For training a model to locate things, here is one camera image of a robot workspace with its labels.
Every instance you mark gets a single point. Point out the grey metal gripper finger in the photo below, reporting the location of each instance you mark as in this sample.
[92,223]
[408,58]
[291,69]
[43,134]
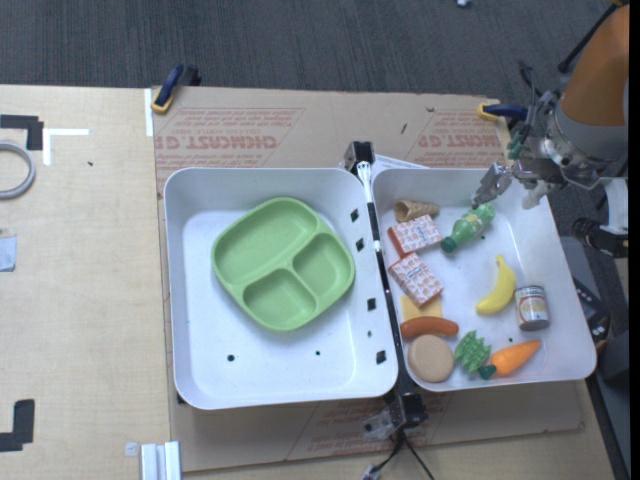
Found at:
[535,195]
[492,183]

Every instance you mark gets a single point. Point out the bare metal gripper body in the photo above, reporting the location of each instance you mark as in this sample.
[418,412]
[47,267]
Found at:
[552,165]

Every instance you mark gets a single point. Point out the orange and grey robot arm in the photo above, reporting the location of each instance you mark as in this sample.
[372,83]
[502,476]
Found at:
[600,78]

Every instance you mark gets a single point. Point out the green plastic bottle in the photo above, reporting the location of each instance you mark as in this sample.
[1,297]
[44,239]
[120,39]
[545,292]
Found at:
[467,225]

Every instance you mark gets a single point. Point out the white plastic tray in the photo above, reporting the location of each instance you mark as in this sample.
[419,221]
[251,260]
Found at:
[545,248]
[280,368]

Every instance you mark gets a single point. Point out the tan ice cream cone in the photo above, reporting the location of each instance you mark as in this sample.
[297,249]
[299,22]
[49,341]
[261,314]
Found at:
[412,210]

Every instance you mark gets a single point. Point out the orange and white carton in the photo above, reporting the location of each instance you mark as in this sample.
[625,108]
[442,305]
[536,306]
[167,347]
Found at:
[415,234]
[417,280]

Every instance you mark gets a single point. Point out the white paper sheet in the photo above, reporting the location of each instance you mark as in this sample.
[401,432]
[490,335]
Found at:
[395,162]

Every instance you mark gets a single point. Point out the yellow banana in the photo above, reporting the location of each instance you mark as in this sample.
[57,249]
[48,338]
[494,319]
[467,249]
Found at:
[502,290]

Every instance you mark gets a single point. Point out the small silver can yellow label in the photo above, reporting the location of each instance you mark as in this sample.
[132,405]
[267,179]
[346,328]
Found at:
[532,308]

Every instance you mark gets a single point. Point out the thin black and white rod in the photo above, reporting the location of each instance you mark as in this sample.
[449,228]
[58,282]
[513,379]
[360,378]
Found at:
[383,268]

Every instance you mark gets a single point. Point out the yellow cheese slice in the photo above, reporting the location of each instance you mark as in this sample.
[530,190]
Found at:
[432,310]

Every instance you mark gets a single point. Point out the orange-red sausage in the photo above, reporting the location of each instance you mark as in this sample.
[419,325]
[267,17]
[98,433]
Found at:
[430,326]

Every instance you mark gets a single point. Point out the orange carrot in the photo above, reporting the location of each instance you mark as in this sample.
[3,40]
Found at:
[515,358]

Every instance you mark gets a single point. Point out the tan round biscuit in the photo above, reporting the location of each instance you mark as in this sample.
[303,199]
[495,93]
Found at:
[431,358]

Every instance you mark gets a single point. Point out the green divided plate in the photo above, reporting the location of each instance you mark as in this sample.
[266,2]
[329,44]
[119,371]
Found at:
[260,243]

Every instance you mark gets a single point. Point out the brown cardboard board red print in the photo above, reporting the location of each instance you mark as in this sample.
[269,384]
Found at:
[240,133]

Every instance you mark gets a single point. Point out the black cylinder on white bracket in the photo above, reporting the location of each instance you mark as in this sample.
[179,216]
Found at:
[602,238]

